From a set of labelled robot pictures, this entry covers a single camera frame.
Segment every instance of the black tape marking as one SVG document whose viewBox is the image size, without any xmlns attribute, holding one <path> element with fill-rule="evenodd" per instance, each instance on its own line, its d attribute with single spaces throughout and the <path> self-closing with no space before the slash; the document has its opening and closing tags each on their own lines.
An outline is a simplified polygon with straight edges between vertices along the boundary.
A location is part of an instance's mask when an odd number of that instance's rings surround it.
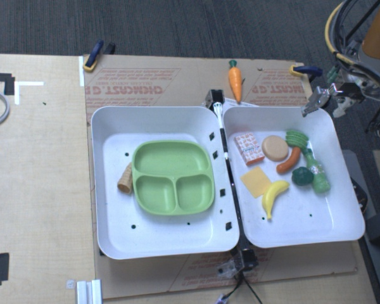
<svg viewBox="0 0 380 304">
<path fill-rule="evenodd" d="M 7 96 L 14 96 L 15 78 L 11 73 L 0 73 L 0 82 L 4 82 L 4 94 Z"/>
<path fill-rule="evenodd" d="M 0 253 L 0 285 L 2 281 L 8 281 L 9 266 L 10 266 L 10 254 Z"/>
</svg>

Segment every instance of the gray carpet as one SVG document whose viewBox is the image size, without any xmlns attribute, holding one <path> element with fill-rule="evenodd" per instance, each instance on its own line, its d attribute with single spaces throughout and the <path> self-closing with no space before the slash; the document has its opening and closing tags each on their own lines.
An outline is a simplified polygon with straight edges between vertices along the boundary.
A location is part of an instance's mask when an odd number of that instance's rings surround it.
<svg viewBox="0 0 380 304">
<path fill-rule="evenodd" d="M 324 69 L 334 58 L 324 26 L 343 0 L 0 0 L 0 53 L 82 55 L 114 42 L 116 54 L 296 60 Z M 360 3 L 358 14 L 369 4 Z M 342 149 L 358 156 L 380 212 L 380 178 L 372 154 L 380 137 L 365 133 L 379 102 L 366 99 L 334 124 Z M 335 109 L 331 101 L 326 110 Z M 378 303 L 380 289 L 361 242 Z"/>
</svg>

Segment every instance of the toy food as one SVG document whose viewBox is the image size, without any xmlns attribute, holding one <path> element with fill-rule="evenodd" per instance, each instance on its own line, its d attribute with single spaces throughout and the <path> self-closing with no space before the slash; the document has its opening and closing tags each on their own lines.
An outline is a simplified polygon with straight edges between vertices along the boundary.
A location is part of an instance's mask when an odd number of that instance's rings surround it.
<svg viewBox="0 0 380 304">
<path fill-rule="evenodd" d="M 291 180 L 297 186 L 309 185 L 311 184 L 313 179 L 314 179 L 314 174 L 310 171 L 310 169 L 306 167 L 297 168 L 293 170 L 293 173 L 291 174 Z"/>
<path fill-rule="evenodd" d="M 286 132 L 286 142 L 289 146 L 298 146 L 300 149 L 305 149 L 308 144 L 308 137 L 297 130 L 288 130 Z"/>
<path fill-rule="evenodd" d="M 272 183 L 260 167 L 246 172 L 241 180 L 255 198 L 261 196 Z"/>
<path fill-rule="evenodd" d="M 307 159 L 307 168 L 314 174 L 312 187 L 316 193 L 324 193 L 330 190 L 329 184 L 322 165 L 314 158 L 311 149 L 304 149 L 303 154 Z"/>
<path fill-rule="evenodd" d="M 266 211 L 267 219 L 272 219 L 272 207 L 274 204 L 274 200 L 277 198 L 279 194 L 283 191 L 287 190 L 290 186 L 290 183 L 285 180 L 277 180 L 272 182 L 271 185 L 266 189 L 262 197 L 262 206 Z"/>
<path fill-rule="evenodd" d="M 297 164 L 298 160 L 300 159 L 300 155 L 301 155 L 301 149 L 298 146 L 293 147 L 289 158 L 285 162 L 280 163 L 279 165 L 276 166 L 277 173 L 284 174 L 288 172 L 291 168 L 293 168 Z"/>
<path fill-rule="evenodd" d="M 125 194 L 130 194 L 132 190 L 132 164 L 131 162 L 125 168 L 121 178 L 117 182 L 117 187 Z"/>
<path fill-rule="evenodd" d="M 263 140 L 262 151 L 272 161 L 282 161 L 289 155 L 287 143 L 276 135 L 270 135 Z"/>
<path fill-rule="evenodd" d="M 229 85 L 234 93 L 237 103 L 241 102 L 242 98 L 242 73 L 239 68 L 236 67 L 236 61 L 231 60 L 229 62 L 231 68 L 228 71 Z"/>
<path fill-rule="evenodd" d="M 264 153 L 253 133 L 238 135 L 234 138 L 236 147 L 238 148 L 242 159 L 246 165 L 262 161 L 265 158 Z"/>
</svg>

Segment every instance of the white tape marking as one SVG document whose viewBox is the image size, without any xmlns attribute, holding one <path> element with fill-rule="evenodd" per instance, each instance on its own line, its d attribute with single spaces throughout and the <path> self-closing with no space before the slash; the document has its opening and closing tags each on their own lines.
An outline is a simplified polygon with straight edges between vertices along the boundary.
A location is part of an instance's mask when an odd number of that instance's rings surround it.
<svg viewBox="0 0 380 304">
<path fill-rule="evenodd" d="M 20 87 L 21 86 L 43 86 L 44 81 L 16 81 L 14 82 L 14 104 L 20 104 Z"/>
<path fill-rule="evenodd" d="M 79 56 L 79 77 L 80 77 L 80 86 L 84 87 L 84 69 L 83 69 L 84 57 Z"/>
</svg>

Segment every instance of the white tray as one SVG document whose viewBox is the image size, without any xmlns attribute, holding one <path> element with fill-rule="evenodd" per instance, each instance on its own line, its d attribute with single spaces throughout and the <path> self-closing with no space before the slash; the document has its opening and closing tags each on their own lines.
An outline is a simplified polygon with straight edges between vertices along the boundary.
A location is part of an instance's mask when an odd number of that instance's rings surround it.
<svg viewBox="0 0 380 304">
<path fill-rule="evenodd" d="M 91 125 L 98 243 L 105 255 L 129 259 L 221 252 L 236 246 L 239 226 L 214 113 L 203 107 L 107 106 L 93 114 Z M 196 142 L 210 155 L 215 196 L 206 211 L 152 215 L 138 205 L 133 194 L 117 189 L 136 148 L 162 139 Z"/>
<path fill-rule="evenodd" d="M 94 178 L 98 243 L 114 259 L 157 257 L 228 251 L 236 246 L 239 226 L 231 193 L 218 120 L 204 107 L 118 107 L 98 109 L 92 116 Z M 359 239 L 365 224 L 346 168 L 331 117 L 318 110 L 303 118 L 297 107 L 233 107 L 224 113 L 229 156 L 246 237 L 255 246 L 272 248 L 296 244 Z M 261 198 L 254 198 L 240 176 L 259 165 L 271 181 L 291 181 L 278 175 L 278 163 L 264 159 L 247 167 L 234 136 L 253 132 L 263 138 L 296 129 L 310 138 L 322 162 L 331 190 L 316 195 L 290 183 L 275 201 L 271 221 Z M 179 139 L 198 143 L 210 155 L 215 182 L 213 205 L 194 215 L 161 216 L 145 212 L 133 194 L 117 189 L 117 181 L 135 149 L 146 141 Z M 297 166 L 305 165 L 301 156 Z"/>
<path fill-rule="evenodd" d="M 351 241 L 365 231 L 365 222 L 339 145 L 332 118 L 319 109 L 302 117 L 297 107 L 233 107 L 224 113 L 231 166 L 239 198 L 246 237 L 261 248 L 297 244 Z M 253 132 L 259 143 L 269 135 L 285 137 L 294 129 L 309 138 L 315 158 L 321 162 L 331 190 L 315 194 L 311 187 L 291 182 L 291 171 L 278 174 L 279 162 L 264 159 L 247 167 L 239 155 L 234 137 Z M 295 168 L 306 166 L 304 156 Z M 240 179 L 259 166 L 273 182 L 287 180 L 289 189 L 275 200 L 272 220 L 266 220 L 262 197 L 254 198 Z"/>
</svg>

